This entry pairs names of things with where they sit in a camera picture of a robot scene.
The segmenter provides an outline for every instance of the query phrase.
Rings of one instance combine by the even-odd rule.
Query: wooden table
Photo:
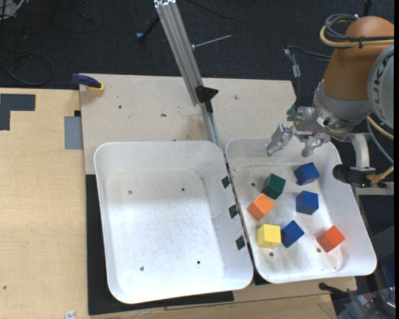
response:
[[[289,82],[268,83],[293,95]],[[235,291],[229,304],[89,316],[86,156],[84,150],[65,149],[64,124],[65,116],[82,107],[80,91],[0,88],[0,94],[36,96],[35,111],[11,111],[10,130],[0,131],[0,318],[65,318],[71,310],[76,319],[268,318],[270,313],[272,318],[335,318],[319,280],[251,285]],[[247,99],[235,87],[225,98]],[[216,113],[226,104],[218,105],[216,99]],[[331,286],[354,290],[356,281],[331,278]]]

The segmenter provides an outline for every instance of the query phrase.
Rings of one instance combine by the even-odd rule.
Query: cube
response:
[[[295,209],[299,213],[312,215],[319,208],[318,194],[303,190],[295,198]]]
[[[319,172],[313,162],[300,165],[294,171],[294,174],[299,185],[312,183],[319,177]]]
[[[257,245],[264,248],[275,248],[281,244],[280,226],[265,223],[257,230]]]
[[[251,202],[247,207],[247,210],[256,220],[260,221],[274,206],[272,200],[265,194],[261,193],[257,199]]]
[[[271,173],[271,175],[266,179],[261,192],[272,199],[277,199],[280,194],[282,194],[284,186],[285,180],[282,177]]]
[[[296,221],[292,220],[281,230],[281,241],[285,248],[290,247],[299,240],[305,232],[300,228]]]
[[[334,225],[330,229],[325,231],[325,233],[317,237],[318,243],[326,252],[333,250],[345,239],[346,238],[344,237],[344,235]]]

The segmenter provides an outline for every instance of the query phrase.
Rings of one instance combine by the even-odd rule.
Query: blue clamp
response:
[[[81,84],[87,86],[88,91],[102,92],[104,90],[104,83],[84,74],[74,73],[71,77],[72,84]]]

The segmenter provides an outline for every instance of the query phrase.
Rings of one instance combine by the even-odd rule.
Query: metal rod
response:
[[[201,44],[198,44],[198,45],[192,45],[192,48],[195,50],[197,47],[200,47],[200,46],[202,46],[202,45],[211,44],[211,43],[214,43],[214,42],[216,42],[216,41],[229,38],[229,37],[231,37],[231,36],[232,36],[232,35],[226,35],[226,36],[224,36],[224,37],[220,37],[220,38],[217,38],[217,39],[213,39],[213,40],[210,40],[210,41],[206,41],[206,42],[201,43]]]
[[[372,0],[365,0],[364,17],[368,15],[371,6],[372,6]]]
[[[176,0],[154,0],[154,4],[192,104],[201,105],[210,140],[221,148],[213,112],[207,111],[205,103],[200,103],[196,94],[196,88],[203,86],[203,82]]]

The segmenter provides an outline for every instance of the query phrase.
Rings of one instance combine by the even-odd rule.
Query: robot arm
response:
[[[341,22],[350,23],[343,35],[333,30]],[[394,129],[394,25],[380,17],[333,15],[321,30],[321,40],[334,51],[315,89],[313,105],[298,107],[290,128],[279,124],[267,153],[282,149],[292,136],[305,143],[304,157],[331,138],[352,142],[356,167],[337,166],[334,176],[370,187],[376,178],[369,178],[375,177],[375,169],[369,167],[366,138],[352,131],[372,112]]]

